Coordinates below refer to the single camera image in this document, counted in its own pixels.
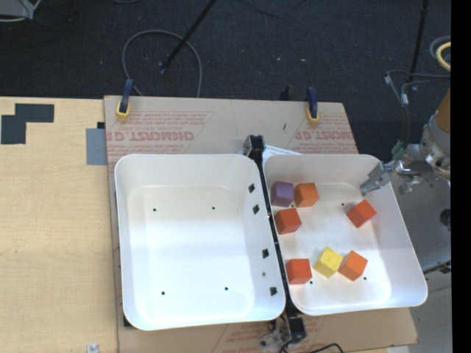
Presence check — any brown cardboard board red print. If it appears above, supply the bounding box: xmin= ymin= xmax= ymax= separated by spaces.
xmin=103 ymin=95 xmax=419 ymax=353

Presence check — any black block with thin wires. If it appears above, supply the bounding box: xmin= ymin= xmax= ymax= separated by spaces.
xmin=243 ymin=134 xmax=266 ymax=160
xmin=286 ymin=315 xmax=308 ymax=346

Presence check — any white printed paper slip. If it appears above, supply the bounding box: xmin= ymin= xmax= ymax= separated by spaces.
xmin=263 ymin=144 xmax=303 ymax=157

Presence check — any yellow cube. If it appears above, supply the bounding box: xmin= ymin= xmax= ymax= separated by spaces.
xmin=312 ymin=246 xmax=344 ymax=279

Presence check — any orange cube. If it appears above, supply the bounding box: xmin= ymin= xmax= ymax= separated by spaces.
xmin=337 ymin=250 xmax=369 ymax=282
xmin=293 ymin=182 xmax=320 ymax=209

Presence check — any red cube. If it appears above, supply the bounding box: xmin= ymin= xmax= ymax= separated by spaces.
xmin=274 ymin=207 xmax=303 ymax=235
xmin=285 ymin=257 xmax=314 ymax=285
xmin=346 ymin=199 xmax=378 ymax=229

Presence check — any purple cube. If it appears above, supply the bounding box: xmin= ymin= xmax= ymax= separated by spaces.
xmin=270 ymin=181 xmax=295 ymax=208

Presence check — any white plastic tray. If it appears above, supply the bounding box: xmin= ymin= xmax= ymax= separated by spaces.
xmin=263 ymin=154 xmax=429 ymax=317
xmin=114 ymin=153 xmax=287 ymax=332

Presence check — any thin black rod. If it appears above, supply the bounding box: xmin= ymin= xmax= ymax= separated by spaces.
xmin=256 ymin=151 xmax=297 ymax=320

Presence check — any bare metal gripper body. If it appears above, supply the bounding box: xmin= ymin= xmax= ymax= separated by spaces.
xmin=389 ymin=138 xmax=452 ymax=195

